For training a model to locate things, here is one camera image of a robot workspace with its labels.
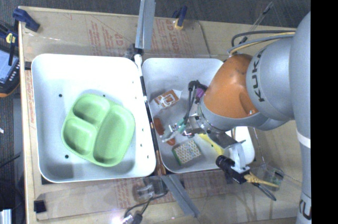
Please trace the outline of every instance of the yellow object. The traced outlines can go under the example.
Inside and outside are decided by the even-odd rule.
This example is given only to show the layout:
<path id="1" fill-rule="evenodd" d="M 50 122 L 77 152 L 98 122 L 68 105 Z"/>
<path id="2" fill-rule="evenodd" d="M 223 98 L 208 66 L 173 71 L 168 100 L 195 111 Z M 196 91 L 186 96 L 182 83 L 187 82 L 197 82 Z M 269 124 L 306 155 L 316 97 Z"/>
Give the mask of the yellow object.
<path id="1" fill-rule="evenodd" d="M 244 175 L 244 178 L 245 178 L 245 180 L 247 180 L 248 183 L 265 184 L 265 185 L 269 185 L 269 186 L 272 186 L 272 187 L 275 187 L 275 188 L 279 187 L 278 184 L 273 184 L 273 183 L 261 180 L 260 178 L 255 176 L 252 172 L 250 172 L 250 174 Z"/>
<path id="2" fill-rule="evenodd" d="M 218 145 L 216 142 L 214 142 L 209 136 L 208 134 L 199 134 L 199 136 L 205 140 L 206 142 L 209 142 L 211 144 L 211 146 L 216 150 L 217 155 L 222 155 L 224 154 L 224 149 Z"/>
<path id="3" fill-rule="evenodd" d="M 177 18 L 176 21 L 175 21 L 175 29 L 177 29 L 177 30 L 183 29 L 184 21 L 183 21 L 183 23 L 182 23 L 182 26 L 178 26 L 178 22 L 179 22 L 179 19 Z"/>
<path id="4" fill-rule="evenodd" d="M 9 33 L 6 37 L 6 42 L 8 44 L 15 43 L 15 39 L 16 37 L 12 33 Z"/>

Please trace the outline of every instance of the small packet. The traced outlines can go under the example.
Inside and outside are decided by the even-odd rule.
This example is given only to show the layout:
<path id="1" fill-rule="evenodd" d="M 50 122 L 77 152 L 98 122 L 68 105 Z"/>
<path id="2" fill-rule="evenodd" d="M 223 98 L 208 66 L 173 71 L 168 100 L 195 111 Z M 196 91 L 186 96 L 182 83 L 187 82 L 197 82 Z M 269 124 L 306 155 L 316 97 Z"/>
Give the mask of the small packet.
<path id="1" fill-rule="evenodd" d="M 183 165 L 202 155 L 201 150 L 192 139 L 187 142 L 176 144 L 173 147 L 172 152 L 179 165 Z"/>
<path id="2" fill-rule="evenodd" d="M 149 107 L 152 111 L 153 116 L 156 116 L 162 110 L 167 109 L 175 105 L 181 97 L 181 91 L 170 90 L 157 97 L 155 97 L 149 103 Z"/>

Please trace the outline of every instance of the electronic device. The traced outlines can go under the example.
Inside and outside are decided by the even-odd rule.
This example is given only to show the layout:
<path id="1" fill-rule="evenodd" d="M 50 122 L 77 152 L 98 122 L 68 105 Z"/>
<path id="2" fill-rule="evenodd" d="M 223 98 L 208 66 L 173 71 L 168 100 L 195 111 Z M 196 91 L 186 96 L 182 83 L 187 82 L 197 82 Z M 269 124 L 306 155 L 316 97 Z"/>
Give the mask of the electronic device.
<path id="1" fill-rule="evenodd" d="M 13 55 L 12 65 L 8 64 L 10 53 L 0 49 L 0 97 L 10 95 L 20 83 L 20 61 Z"/>

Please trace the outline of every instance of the green plastic tray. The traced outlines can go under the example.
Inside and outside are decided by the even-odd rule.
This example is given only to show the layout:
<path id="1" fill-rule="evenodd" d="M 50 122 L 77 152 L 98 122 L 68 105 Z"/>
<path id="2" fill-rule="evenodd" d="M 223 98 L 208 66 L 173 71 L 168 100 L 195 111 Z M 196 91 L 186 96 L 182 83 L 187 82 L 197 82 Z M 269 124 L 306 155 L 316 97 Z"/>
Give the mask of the green plastic tray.
<path id="1" fill-rule="evenodd" d="M 126 154 L 135 130 L 132 113 L 95 94 L 80 96 L 62 126 L 62 141 L 76 155 L 104 167 Z"/>

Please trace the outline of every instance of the black wire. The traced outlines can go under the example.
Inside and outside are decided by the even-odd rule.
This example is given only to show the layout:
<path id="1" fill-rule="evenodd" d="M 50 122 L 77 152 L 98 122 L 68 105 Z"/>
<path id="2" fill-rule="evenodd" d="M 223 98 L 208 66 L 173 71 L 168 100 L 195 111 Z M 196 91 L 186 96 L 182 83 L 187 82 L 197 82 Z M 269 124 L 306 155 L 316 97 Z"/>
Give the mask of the black wire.
<path id="1" fill-rule="evenodd" d="M 276 197 L 269 191 L 267 190 L 264 186 L 260 185 L 259 183 L 252 183 L 254 186 L 258 187 L 258 189 L 263 192 L 267 197 L 272 199 L 273 201 L 276 201 Z"/>
<path id="2" fill-rule="evenodd" d="M 189 90 L 189 103 L 188 103 L 189 105 L 188 105 L 188 110 L 187 110 L 185 116 L 183 117 L 185 125 L 186 125 L 186 123 L 188 121 L 189 113 L 190 113 L 190 110 L 192 108 L 192 105 L 194 104 L 194 99 L 195 99 L 195 96 L 196 96 L 196 91 L 197 91 L 197 88 L 195 86 L 194 93 L 193 93 L 193 96 L 191 98 L 191 90 Z"/>
<path id="3" fill-rule="evenodd" d="M 295 32 L 295 31 L 283 31 L 283 30 L 265 30 L 265 31 L 252 31 L 252 32 L 243 32 L 236 34 L 231 39 L 231 46 L 234 46 L 234 40 L 238 37 L 245 36 L 245 35 L 251 35 L 251 34 L 263 34 L 263 33 L 284 33 L 284 32 Z"/>
<path id="4" fill-rule="evenodd" d="M 21 202 L 23 204 L 25 203 L 25 197 L 23 196 L 23 194 L 21 193 L 21 191 L 19 189 L 17 189 L 16 187 L 12 186 L 12 184 L 10 182 L 4 181 L 4 180 L 0 180 L 0 184 L 8 185 L 11 189 L 13 189 L 16 193 L 19 194 Z M 25 219 L 26 219 L 26 216 L 25 216 L 25 213 L 24 213 L 23 218 L 21 220 L 21 224 L 24 223 Z"/>
<path id="5" fill-rule="evenodd" d="M 4 200 L 4 198 L 2 197 L 1 192 L 0 192 L 0 202 L 1 202 L 1 204 L 0 204 L 0 211 L 2 211 L 2 210 L 5 209 L 5 200 Z"/>
<path id="6" fill-rule="evenodd" d="M 10 159 L 10 160 L 6 161 L 5 163 L 1 164 L 0 169 L 1 169 L 2 167 L 4 167 L 5 165 L 7 165 L 8 163 L 10 163 L 10 162 L 16 160 L 16 159 L 19 158 L 19 157 L 20 157 L 20 153 L 17 153 L 16 155 L 14 155 L 14 157 L 13 157 L 12 159 Z"/>
<path id="7" fill-rule="evenodd" d="M 142 215 L 142 214 L 144 213 L 144 211 L 147 209 L 147 207 L 148 207 L 148 205 L 149 205 L 149 203 L 150 203 L 151 201 L 156 200 L 156 199 L 159 199 L 159 198 L 162 198 L 163 196 L 165 196 L 165 195 L 167 195 L 167 194 L 168 194 L 168 191 L 166 191 L 165 193 L 163 193 L 163 194 L 161 194 L 161 195 L 159 195 L 159 196 L 151 197 L 151 198 L 149 198 L 149 200 L 147 200 L 147 201 L 145 201 L 145 202 L 143 202 L 143 203 L 139 203 L 139 204 L 136 204 L 136 205 L 130 207 L 130 208 L 127 209 L 127 211 L 125 212 L 124 217 L 126 218 L 127 215 L 128 215 L 128 213 L 129 213 L 130 211 L 132 211 L 134 208 L 145 205 L 145 206 L 142 208 L 142 211 L 141 211 L 141 215 Z"/>

